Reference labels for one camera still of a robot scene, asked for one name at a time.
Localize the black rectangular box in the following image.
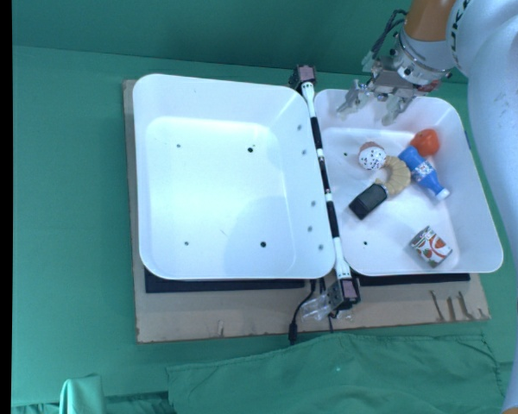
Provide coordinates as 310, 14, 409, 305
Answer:
348, 183, 389, 221

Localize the brown cardboard board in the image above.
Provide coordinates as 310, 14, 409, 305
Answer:
123, 78, 492, 344

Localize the black and white thin rod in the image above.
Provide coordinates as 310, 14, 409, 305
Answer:
300, 82, 351, 280

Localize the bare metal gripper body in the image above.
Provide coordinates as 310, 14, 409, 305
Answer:
363, 52, 442, 102

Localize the black block with wires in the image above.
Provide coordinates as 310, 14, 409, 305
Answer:
327, 278, 359, 317
294, 64, 319, 86

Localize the tan toy croissant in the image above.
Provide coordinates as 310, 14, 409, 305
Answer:
374, 155, 413, 197

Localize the green cloth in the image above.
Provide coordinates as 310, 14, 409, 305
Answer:
166, 333, 514, 414

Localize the white plastic tray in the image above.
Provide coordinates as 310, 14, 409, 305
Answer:
313, 87, 505, 277
131, 73, 337, 280

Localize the white sprinkled toy cupcake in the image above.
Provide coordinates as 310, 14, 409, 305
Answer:
357, 141, 389, 172

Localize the strawberry print small can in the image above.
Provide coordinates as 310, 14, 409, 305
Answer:
408, 225, 453, 269

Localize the blue toy bottle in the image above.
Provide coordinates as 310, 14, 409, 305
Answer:
397, 145, 452, 201

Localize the orange toy tomato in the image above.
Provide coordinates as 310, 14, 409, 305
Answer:
410, 129, 441, 157

